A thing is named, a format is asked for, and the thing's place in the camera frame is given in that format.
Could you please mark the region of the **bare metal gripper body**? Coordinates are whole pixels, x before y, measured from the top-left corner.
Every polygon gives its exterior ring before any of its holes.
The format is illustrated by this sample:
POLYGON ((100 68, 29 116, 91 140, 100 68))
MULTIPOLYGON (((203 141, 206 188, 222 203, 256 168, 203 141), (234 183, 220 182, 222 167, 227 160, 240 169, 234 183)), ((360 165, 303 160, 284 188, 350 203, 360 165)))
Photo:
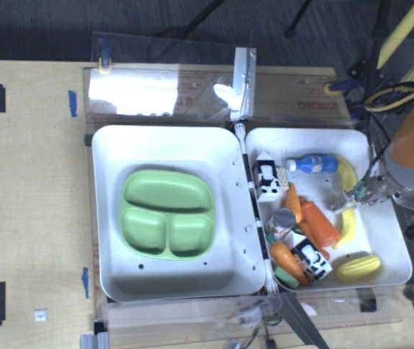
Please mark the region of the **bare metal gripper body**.
POLYGON ((358 204, 374 204, 402 195, 401 186, 387 174, 362 178, 350 191, 355 194, 358 204))

